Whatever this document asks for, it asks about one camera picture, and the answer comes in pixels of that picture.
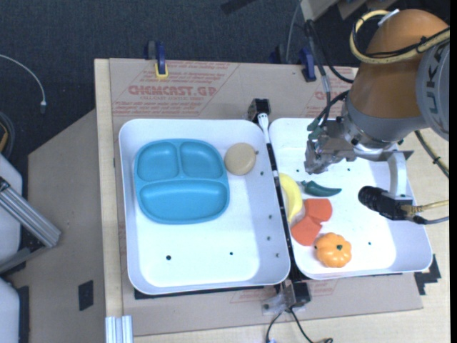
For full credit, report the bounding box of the yellow banana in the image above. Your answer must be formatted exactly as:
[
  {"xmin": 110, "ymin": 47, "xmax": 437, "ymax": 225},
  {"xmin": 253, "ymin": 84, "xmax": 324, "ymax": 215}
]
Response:
[{"xmin": 278, "ymin": 172, "xmax": 306, "ymax": 226}]

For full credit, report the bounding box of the green chili pepper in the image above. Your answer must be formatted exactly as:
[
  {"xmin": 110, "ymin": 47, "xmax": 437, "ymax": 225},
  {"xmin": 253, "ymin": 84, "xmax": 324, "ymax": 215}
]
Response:
[{"xmin": 300, "ymin": 179, "xmax": 343, "ymax": 197}]

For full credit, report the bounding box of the orange yellow pumpkin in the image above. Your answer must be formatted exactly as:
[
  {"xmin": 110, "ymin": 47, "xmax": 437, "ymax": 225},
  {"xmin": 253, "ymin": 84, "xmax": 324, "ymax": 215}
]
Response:
[{"xmin": 313, "ymin": 232, "xmax": 353, "ymax": 269}]

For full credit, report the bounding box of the black cylinder on white bracket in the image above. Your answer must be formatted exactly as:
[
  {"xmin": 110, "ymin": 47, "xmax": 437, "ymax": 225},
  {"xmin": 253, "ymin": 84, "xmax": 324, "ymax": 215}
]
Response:
[{"xmin": 358, "ymin": 150, "xmax": 415, "ymax": 222}]

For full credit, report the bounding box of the brown cardboard board red print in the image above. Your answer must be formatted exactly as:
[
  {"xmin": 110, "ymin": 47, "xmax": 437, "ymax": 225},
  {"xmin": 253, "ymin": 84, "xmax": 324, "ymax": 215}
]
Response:
[{"xmin": 109, "ymin": 58, "xmax": 424, "ymax": 337}]

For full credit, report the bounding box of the blue divided plate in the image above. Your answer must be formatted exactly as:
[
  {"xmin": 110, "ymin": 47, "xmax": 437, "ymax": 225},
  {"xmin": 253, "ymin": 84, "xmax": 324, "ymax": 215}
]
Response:
[{"xmin": 134, "ymin": 139, "xmax": 231, "ymax": 225}]

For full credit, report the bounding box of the thin black and white rod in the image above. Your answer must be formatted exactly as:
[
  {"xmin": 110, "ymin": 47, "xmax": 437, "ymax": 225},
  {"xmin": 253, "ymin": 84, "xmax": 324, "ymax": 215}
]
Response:
[{"xmin": 257, "ymin": 113, "xmax": 294, "ymax": 277}]

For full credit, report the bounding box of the white plastic tray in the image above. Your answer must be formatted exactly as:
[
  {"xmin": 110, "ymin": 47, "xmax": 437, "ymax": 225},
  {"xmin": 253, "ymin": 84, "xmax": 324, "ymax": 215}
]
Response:
[
  {"xmin": 118, "ymin": 119, "xmax": 291, "ymax": 296},
  {"xmin": 267, "ymin": 117, "xmax": 434, "ymax": 281}
]

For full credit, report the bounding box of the beige round biscuit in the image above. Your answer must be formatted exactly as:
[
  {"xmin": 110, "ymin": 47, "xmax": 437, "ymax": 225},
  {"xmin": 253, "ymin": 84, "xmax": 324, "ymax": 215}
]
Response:
[{"xmin": 224, "ymin": 142, "xmax": 258, "ymax": 176}]

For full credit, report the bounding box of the orange wedge piece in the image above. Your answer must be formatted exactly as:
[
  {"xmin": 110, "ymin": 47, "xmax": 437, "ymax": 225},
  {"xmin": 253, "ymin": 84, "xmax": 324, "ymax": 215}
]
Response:
[
  {"xmin": 290, "ymin": 215, "xmax": 323, "ymax": 247},
  {"xmin": 303, "ymin": 197, "xmax": 333, "ymax": 224}
]

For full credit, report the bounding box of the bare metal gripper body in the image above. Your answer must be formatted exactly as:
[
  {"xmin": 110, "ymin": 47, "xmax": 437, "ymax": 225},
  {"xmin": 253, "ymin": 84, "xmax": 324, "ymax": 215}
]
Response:
[{"xmin": 323, "ymin": 119, "xmax": 415, "ymax": 163}]

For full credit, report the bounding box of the black block with thin wires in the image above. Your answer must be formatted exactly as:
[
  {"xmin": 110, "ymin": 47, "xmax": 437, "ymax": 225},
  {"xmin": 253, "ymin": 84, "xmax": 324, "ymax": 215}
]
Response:
[
  {"xmin": 261, "ymin": 280, "xmax": 312, "ymax": 316},
  {"xmin": 248, "ymin": 98, "xmax": 271, "ymax": 121}
]

